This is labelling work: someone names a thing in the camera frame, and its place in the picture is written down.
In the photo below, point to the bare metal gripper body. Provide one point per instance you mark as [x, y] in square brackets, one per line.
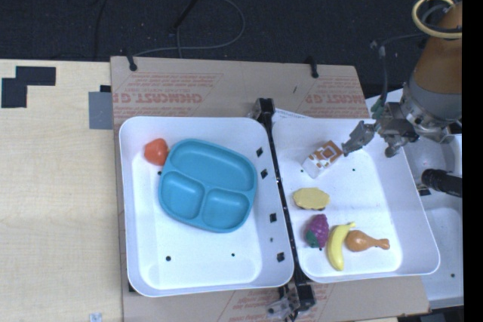
[396, 122]

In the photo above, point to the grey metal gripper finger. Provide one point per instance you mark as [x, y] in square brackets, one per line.
[358, 137]
[392, 150]

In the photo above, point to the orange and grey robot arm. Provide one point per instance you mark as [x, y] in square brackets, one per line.
[437, 64]

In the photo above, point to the white and orange carton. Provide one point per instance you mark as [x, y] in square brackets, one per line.
[320, 160]

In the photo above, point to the white plastic tray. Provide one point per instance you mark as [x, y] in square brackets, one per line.
[362, 192]
[196, 260]

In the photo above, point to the white printed paper slip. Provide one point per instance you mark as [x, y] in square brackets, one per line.
[292, 114]

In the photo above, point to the yellow toy biscuit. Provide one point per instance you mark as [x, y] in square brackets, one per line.
[311, 198]

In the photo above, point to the thin black rod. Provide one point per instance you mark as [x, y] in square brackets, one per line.
[282, 192]

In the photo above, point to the brown toy chicken drumstick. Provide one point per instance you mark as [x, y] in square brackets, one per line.
[362, 241]

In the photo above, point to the purple toy grapes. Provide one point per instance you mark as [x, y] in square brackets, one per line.
[317, 228]

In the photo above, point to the yellow banana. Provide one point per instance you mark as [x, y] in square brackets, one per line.
[336, 247]

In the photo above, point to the brown cardboard board, red print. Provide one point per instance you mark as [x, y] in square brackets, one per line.
[211, 90]

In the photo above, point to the blue divided plate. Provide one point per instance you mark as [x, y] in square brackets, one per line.
[205, 181]

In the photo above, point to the orange toy fruit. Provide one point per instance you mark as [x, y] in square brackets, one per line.
[154, 152]

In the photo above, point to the black cylinder on white bracket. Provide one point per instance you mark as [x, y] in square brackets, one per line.
[441, 181]

